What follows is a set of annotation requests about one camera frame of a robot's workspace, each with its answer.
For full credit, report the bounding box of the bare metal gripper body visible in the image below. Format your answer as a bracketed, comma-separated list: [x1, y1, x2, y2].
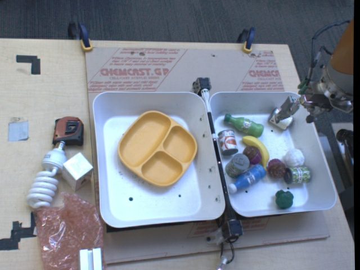
[299, 79, 354, 116]

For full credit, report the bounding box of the green bottle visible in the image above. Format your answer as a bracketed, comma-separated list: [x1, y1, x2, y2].
[223, 113, 265, 138]

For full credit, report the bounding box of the yellow banana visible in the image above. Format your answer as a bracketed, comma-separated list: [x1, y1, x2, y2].
[242, 135, 270, 171]

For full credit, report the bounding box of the purple round toy fruit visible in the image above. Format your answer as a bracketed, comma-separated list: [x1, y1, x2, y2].
[242, 145, 263, 165]
[267, 158, 287, 179]

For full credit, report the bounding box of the red and white can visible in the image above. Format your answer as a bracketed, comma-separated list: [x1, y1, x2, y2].
[217, 129, 239, 156]

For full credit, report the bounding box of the green can with black end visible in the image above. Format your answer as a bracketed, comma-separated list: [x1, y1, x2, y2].
[283, 165, 312, 185]

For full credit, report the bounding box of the green can with grey lid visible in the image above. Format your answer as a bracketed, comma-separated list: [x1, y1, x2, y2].
[225, 153, 251, 179]

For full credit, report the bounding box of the blue bottle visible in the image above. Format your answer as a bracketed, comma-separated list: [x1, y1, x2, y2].
[227, 164, 267, 194]

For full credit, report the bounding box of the thin black and white rod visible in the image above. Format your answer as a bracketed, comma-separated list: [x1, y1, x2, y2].
[200, 88, 239, 222]

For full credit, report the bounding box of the green broccoli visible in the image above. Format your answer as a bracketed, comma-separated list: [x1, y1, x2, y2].
[274, 189, 295, 210]

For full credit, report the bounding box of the white plastic tray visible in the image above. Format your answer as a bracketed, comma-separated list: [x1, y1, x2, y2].
[209, 91, 338, 218]
[92, 91, 226, 229]

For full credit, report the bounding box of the brown cardboard board red print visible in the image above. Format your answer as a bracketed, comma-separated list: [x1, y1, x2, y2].
[84, 47, 330, 265]

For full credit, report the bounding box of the yellow divided plate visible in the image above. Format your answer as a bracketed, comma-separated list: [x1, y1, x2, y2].
[117, 110, 199, 187]

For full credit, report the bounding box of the white cube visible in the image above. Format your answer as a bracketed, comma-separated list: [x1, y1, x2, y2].
[62, 152, 94, 192]

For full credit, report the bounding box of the orange and black tape measure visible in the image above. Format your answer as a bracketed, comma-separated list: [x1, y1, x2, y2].
[52, 116, 84, 147]

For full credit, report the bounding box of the white rectangular block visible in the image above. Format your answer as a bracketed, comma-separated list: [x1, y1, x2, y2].
[79, 249, 93, 270]
[92, 247, 103, 270]

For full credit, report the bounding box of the pink bubble wrap bag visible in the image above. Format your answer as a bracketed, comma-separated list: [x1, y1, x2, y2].
[33, 191, 106, 270]

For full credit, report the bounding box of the white spiral light bulb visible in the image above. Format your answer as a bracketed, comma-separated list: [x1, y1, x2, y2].
[26, 141, 68, 209]

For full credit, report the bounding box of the black cylinder on white bracket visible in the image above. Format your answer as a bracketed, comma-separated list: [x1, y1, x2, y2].
[336, 128, 354, 152]

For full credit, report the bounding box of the black block with thin wires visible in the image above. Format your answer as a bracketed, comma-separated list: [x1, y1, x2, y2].
[192, 76, 212, 95]
[221, 219, 244, 243]

